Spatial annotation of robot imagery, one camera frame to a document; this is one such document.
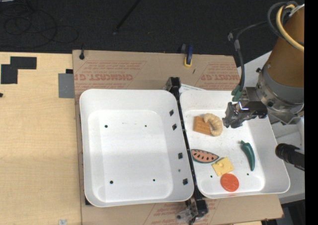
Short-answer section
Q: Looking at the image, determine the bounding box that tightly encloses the black cylinder on white bracket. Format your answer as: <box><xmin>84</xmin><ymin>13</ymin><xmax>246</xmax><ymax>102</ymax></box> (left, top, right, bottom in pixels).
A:
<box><xmin>268</xmin><ymin>110</ymin><xmax>305</xmax><ymax>172</ymax></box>

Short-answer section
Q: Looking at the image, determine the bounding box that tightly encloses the white printed paper sheet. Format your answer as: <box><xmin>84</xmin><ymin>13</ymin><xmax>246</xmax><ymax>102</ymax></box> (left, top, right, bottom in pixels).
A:
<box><xmin>180</xmin><ymin>83</ymin><xmax>207</xmax><ymax>92</ymax></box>

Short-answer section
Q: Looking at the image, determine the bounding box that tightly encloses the orange toy waffle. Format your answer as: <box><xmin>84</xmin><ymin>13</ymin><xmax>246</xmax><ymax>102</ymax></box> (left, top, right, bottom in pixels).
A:
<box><xmin>193</xmin><ymin>116</ymin><xmax>212</xmax><ymax>136</ymax></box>

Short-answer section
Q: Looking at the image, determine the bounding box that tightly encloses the toy watermelon slice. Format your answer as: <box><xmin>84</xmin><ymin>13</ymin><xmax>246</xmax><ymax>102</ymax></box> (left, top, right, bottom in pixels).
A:
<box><xmin>190</xmin><ymin>149</ymin><xmax>220</xmax><ymax>164</ymax></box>

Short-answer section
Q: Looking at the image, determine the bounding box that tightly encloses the brown cardboard board red print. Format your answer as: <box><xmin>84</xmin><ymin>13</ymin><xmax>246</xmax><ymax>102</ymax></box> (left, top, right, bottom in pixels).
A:
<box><xmin>72</xmin><ymin>49</ymin><xmax>285</xmax><ymax>225</ymax></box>

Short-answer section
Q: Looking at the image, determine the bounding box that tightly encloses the thin black rod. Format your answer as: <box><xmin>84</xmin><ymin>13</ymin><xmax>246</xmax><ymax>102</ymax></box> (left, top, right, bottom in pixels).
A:
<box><xmin>171</xmin><ymin>86</ymin><xmax>205</xmax><ymax>205</ymax></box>

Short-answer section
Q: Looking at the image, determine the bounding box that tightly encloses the black block with thin wires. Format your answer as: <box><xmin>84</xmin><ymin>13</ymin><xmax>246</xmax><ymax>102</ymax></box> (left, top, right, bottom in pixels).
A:
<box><xmin>165</xmin><ymin>76</ymin><xmax>181</xmax><ymax>93</ymax></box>
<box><xmin>193</xmin><ymin>198</ymin><xmax>209</xmax><ymax>218</ymax></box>

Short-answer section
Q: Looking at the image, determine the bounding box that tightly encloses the yellow toy cheese slice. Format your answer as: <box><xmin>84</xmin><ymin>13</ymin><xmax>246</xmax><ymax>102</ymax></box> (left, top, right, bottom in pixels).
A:
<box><xmin>211</xmin><ymin>157</ymin><xmax>235</xmax><ymax>177</ymax></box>

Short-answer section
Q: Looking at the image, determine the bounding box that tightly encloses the white plastic tray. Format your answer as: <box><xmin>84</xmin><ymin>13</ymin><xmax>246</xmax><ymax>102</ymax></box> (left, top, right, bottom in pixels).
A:
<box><xmin>179</xmin><ymin>89</ymin><xmax>291</xmax><ymax>199</ymax></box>
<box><xmin>79</xmin><ymin>88</ymin><xmax>195</xmax><ymax>208</ymax></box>

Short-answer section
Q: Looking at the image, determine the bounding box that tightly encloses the beige toy croissant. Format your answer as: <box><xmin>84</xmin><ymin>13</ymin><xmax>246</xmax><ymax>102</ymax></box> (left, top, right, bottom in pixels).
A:
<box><xmin>203</xmin><ymin>113</ymin><xmax>224</xmax><ymax>137</ymax></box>

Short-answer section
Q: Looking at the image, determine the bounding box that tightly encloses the orange toy orange slice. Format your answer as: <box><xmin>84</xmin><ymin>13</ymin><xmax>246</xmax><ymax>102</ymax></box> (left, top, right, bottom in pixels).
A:
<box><xmin>220</xmin><ymin>173</ymin><xmax>239</xmax><ymax>192</ymax></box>

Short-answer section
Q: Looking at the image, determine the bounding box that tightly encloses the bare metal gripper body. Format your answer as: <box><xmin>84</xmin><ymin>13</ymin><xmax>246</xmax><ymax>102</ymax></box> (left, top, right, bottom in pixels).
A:
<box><xmin>238</xmin><ymin>79</ymin><xmax>304</xmax><ymax>121</ymax></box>

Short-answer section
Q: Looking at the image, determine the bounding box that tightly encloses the green toy chili pepper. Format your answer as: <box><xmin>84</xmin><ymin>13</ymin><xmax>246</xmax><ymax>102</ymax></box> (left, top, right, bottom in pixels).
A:
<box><xmin>239</xmin><ymin>140</ymin><xmax>256</xmax><ymax>171</ymax></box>

